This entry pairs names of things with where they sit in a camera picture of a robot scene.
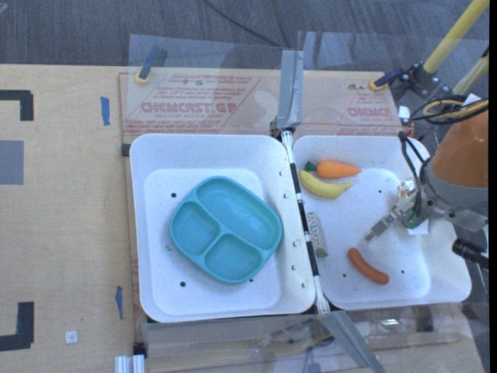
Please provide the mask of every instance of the blue plate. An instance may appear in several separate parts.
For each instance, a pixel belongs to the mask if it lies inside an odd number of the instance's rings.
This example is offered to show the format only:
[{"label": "blue plate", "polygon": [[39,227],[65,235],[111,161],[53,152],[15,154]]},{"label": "blue plate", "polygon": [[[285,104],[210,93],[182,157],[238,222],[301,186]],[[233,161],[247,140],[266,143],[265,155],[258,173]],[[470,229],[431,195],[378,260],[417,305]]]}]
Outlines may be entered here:
[{"label": "blue plate", "polygon": [[253,277],[280,244],[280,217],[259,197],[223,176],[208,178],[172,214],[171,239],[181,252],[227,284]]}]

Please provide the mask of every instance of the yellow pole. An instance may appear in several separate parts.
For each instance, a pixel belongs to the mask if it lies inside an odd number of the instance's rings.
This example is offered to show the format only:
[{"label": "yellow pole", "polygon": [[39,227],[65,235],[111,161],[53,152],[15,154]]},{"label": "yellow pole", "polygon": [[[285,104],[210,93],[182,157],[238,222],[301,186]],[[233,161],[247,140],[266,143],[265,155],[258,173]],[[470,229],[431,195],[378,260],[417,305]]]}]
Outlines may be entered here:
[{"label": "yellow pole", "polygon": [[465,96],[473,86],[488,73],[489,55],[481,57],[476,65],[454,86],[454,94]]},{"label": "yellow pole", "polygon": [[449,33],[443,38],[438,47],[432,52],[423,65],[423,69],[430,74],[436,72],[438,67],[456,47],[460,39],[473,26],[473,23],[487,9],[490,0],[473,0],[461,17],[452,26]]}]

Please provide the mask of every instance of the sausage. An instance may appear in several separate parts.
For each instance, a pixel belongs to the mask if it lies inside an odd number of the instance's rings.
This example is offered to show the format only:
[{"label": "sausage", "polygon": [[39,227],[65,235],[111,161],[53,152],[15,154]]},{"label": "sausage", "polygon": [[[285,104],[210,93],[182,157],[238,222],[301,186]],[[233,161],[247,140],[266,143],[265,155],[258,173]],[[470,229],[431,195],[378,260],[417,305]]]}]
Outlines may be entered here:
[{"label": "sausage", "polygon": [[355,247],[347,252],[350,262],[357,270],[368,279],[378,284],[387,284],[390,280],[388,275],[372,267]]}]

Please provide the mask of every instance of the toy carrot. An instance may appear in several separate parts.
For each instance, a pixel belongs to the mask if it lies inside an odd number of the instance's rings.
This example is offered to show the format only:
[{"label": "toy carrot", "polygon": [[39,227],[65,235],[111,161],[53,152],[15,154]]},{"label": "toy carrot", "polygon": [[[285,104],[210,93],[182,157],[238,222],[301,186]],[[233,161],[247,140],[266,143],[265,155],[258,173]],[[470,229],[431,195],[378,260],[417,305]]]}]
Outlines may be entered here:
[{"label": "toy carrot", "polygon": [[355,176],[360,173],[360,168],[345,163],[323,160],[317,164],[307,162],[305,171],[315,171],[321,178],[340,178]]}]

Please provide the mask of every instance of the toy banana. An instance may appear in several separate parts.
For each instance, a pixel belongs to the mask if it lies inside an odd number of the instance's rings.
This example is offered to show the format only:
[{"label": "toy banana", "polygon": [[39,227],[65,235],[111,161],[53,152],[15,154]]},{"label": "toy banana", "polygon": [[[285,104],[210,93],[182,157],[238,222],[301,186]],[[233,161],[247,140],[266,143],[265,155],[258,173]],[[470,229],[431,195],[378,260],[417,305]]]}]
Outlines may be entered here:
[{"label": "toy banana", "polygon": [[306,190],[321,197],[338,197],[344,190],[350,188],[352,183],[326,183],[305,170],[299,172],[302,185]]}]

